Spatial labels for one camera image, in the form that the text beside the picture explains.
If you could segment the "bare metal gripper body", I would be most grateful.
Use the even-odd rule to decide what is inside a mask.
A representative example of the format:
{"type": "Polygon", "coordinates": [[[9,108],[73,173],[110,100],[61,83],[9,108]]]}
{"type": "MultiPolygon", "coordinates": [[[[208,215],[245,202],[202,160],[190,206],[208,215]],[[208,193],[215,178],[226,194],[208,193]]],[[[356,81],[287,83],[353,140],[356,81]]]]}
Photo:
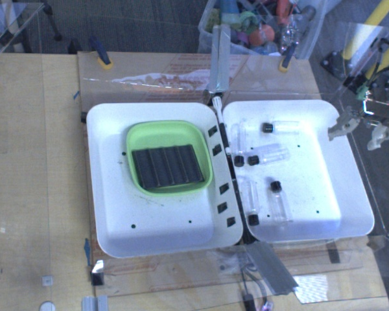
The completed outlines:
{"type": "Polygon", "coordinates": [[[364,116],[376,121],[389,120],[389,103],[370,98],[362,101],[364,116]]]}

